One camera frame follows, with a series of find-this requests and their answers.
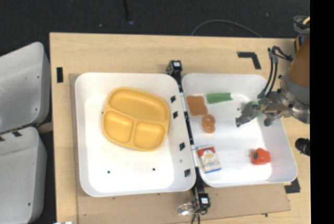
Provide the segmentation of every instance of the small carton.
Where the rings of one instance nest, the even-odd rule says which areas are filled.
[[[204,173],[221,170],[220,162],[213,145],[197,147],[197,155]]]

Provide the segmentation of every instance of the wooden table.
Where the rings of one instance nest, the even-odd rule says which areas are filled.
[[[177,216],[175,208],[189,197],[187,192],[94,198],[82,191],[75,173],[69,75],[163,73],[170,60],[181,60],[183,74],[259,74],[268,78],[267,48],[273,45],[294,55],[293,39],[51,33],[57,221],[158,224],[191,220]],[[261,69],[255,68],[251,58],[239,58],[237,52],[255,52]],[[289,63],[281,60],[278,74],[288,67]],[[206,188],[212,207],[202,216],[202,223],[311,222],[310,158],[294,147],[298,138],[309,138],[309,125],[292,117],[282,121],[299,170],[301,192],[287,195],[283,184]]]

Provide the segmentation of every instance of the orange toy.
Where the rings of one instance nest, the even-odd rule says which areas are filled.
[[[206,114],[202,118],[202,126],[207,133],[213,133],[216,120],[211,114]]]
[[[262,148],[258,148],[252,152],[253,164],[266,164],[271,161],[270,153]]]
[[[208,109],[202,96],[188,96],[187,103],[190,113],[193,116],[206,115],[208,113]]]

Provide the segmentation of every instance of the toy food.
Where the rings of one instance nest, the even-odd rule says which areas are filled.
[[[208,113],[202,96],[187,96],[187,104],[193,116],[206,115]]]
[[[197,155],[204,173],[221,170],[220,162],[213,145],[197,147]]]
[[[270,153],[262,148],[258,148],[252,152],[253,164],[266,164],[271,161]]]
[[[231,101],[233,100],[231,98],[230,93],[210,93],[207,94],[207,101],[209,104],[222,102],[222,101]]]
[[[216,120],[211,114],[206,114],[202,118],[202,126],[207,133],[213,133],[215,130],[214,123]]]
[[[159,148],[168,131],[167,103],[151,93],[117,88],[106,101],[102,129],[110,141],[124,147],[151,151]]]

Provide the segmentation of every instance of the white tray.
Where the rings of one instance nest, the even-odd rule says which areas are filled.
[[[102,131],[102,111],[109,93],[131,87],[163,98],[170,126],[163,145],[138,151],[109,141]],[[95,197],[186,191],[196,179],[176,81],[165,74],[86,73],[75,81],[79,177]]]
[[[213,144],[222,169],[204,174],[202,179],[212,187],[264,183],[291,182],[297,176],[297,166],[280,119],[266,127],[264,115],[236,127],[235,118],[243,106],[258,101],[257,95],[266,84],[259,75],[242,74],[188,74],[182,81],[184,95],[204,96],[208,114],[215,119],[214,133],[205,133],[202,116],[189,113],[196,147]],[[232,101],[208,104],[206,95],[215,92],[231,93]],[[271,162],[256,166],[251,163],[251,152],[264,148],[270,152]]]

